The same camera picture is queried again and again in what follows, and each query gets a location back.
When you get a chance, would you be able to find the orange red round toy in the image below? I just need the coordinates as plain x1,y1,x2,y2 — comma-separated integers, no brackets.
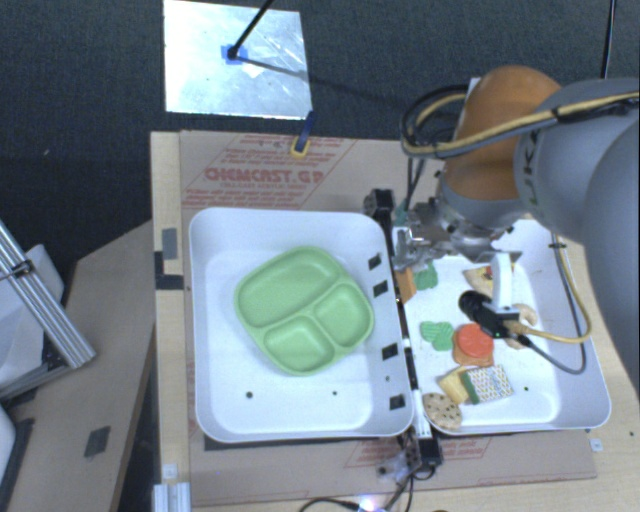
451,323,497,369

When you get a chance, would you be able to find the white patterned carton green edge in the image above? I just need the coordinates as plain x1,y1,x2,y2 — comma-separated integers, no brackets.
460,364,517,406

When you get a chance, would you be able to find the green toy lettuce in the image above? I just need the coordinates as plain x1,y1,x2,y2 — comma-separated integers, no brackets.
412,261,440,293

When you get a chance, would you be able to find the black cylinder on white bracket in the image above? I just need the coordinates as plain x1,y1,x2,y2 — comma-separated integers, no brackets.
458,252,522,339

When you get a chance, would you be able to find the orange toy block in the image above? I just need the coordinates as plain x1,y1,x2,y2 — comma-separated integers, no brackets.
394,267,418,304

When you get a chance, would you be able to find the beige toy bread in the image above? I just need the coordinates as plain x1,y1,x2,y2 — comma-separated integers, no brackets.
503,302,539,350

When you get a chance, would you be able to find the toy pizza slice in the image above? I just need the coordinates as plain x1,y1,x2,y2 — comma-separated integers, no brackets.
461,265,497,300

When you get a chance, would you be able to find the brown cardboard board red print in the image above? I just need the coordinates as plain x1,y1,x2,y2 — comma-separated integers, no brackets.
177,130,599,507

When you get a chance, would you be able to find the green wavy toy slice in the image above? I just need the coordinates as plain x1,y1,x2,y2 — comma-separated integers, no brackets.
419,320,456,352

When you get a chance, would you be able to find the black block with thin wires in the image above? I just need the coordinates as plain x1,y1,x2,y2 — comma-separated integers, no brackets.
363,188,397,222
398,433,445,482

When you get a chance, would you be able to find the green divided plate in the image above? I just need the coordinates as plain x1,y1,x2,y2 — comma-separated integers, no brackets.
233,245,377,378

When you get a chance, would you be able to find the white plastic tray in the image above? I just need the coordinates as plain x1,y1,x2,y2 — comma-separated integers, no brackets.
391,218,613,436
187,206,416,445

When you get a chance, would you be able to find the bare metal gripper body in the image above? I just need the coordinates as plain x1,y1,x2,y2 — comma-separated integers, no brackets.
405,198,525,265

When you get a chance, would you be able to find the thin black and white rod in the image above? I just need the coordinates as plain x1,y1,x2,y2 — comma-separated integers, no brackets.
378,209,433,442

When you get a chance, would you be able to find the brown chocolate chip biscuit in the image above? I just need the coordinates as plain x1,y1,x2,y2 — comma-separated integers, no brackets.
421,392,463,432

